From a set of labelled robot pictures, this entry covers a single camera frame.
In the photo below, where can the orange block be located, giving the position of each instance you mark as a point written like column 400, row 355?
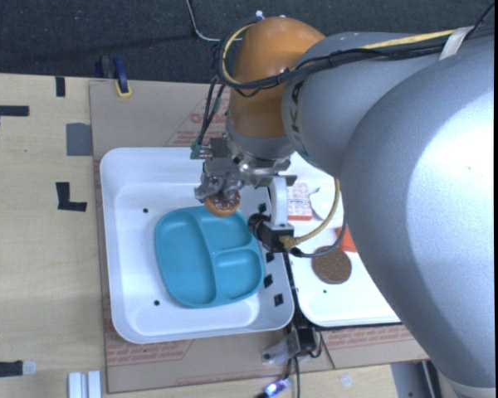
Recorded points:
column 348, row 241

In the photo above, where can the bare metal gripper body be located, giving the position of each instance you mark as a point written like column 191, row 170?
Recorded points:
column 226, row 168

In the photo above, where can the orange and white carton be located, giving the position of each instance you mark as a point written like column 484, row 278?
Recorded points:
column 299, row 203

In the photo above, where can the brown cardboard board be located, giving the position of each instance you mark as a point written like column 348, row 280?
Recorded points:
column 149, row 118

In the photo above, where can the brown doughnut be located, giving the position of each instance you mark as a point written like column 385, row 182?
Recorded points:
column 223, row 209

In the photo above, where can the white plastic tray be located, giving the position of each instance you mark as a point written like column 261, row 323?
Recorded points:
column 340, row 305
column 133, row 239

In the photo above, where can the black block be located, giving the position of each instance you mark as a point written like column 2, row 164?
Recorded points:
column 306, row 339

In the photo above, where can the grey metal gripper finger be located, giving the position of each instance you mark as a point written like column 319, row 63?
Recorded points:
column 232, row 191
column 207, row 191

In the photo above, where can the blue divided plate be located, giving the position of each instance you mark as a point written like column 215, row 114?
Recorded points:
column 203, row 259

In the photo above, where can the black cylinder on white bracket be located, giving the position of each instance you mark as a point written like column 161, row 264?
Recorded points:
column 269, row 232

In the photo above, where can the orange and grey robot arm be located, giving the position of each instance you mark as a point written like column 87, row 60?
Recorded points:
column 398, row 139

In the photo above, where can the brown round biscuit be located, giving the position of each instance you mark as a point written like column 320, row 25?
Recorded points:
column 332, row 265

